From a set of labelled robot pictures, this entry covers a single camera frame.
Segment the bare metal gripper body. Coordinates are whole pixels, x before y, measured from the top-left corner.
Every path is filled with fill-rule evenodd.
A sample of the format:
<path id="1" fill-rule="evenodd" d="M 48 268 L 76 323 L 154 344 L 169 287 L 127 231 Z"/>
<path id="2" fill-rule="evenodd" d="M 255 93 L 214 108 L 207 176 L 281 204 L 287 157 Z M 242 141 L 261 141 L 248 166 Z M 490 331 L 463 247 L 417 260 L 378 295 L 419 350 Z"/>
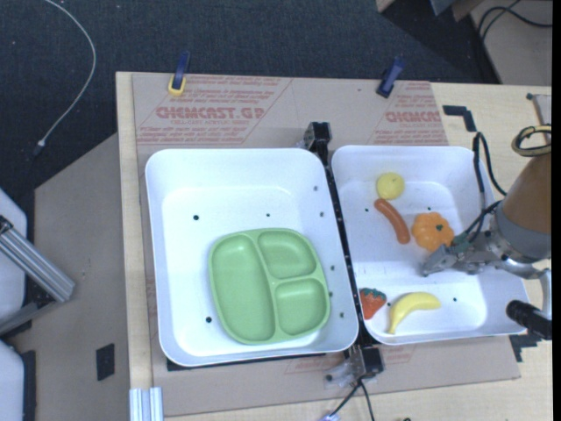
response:
<path id="1" fill-rule="evenodd" d="M 538 279 L 543 270 L 535 266 L 543 259 L 543 235 L 528 231 L 505 236 L 486 231 L 479 234 L 458 261 L 484 261 L 487 268 L 498 268 L 522 279 Z"/>

